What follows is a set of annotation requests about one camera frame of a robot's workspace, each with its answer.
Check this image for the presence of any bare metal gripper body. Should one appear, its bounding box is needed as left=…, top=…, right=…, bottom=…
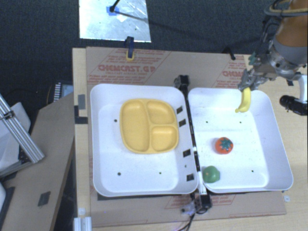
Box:
left=247, top=55, right=302, bottom=82

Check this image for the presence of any yellow banana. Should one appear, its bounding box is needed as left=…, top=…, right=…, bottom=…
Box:
left=235, top=87, right=252, bottom=114

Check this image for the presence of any red tomato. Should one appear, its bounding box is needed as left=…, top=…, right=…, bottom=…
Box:
left=214, top=136, right=234, bottom=155

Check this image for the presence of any thin black and white rod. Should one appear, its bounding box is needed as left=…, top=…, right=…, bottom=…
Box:
left=180, top=85, right=207, bottom=195

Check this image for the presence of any white plastic tray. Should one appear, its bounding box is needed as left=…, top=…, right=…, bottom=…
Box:
left=90, top=83, right=200, bottom=198
left=187, top=87, right=294, bottom=194

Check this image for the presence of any brown cardboard board red print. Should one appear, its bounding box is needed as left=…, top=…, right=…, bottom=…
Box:
left=85, top=46, right=288, bottom=228

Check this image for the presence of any green bell pepper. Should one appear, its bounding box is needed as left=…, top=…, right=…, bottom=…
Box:
left=202, top=165, right=221, bottom=184

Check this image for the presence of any yellow divided plate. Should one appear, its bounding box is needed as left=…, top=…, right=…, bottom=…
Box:
left=119, top=98, right=180, bottom=155

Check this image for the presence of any black cylinder on white bracket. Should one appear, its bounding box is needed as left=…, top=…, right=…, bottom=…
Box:
left=279, top=73, right=308, bottom=116

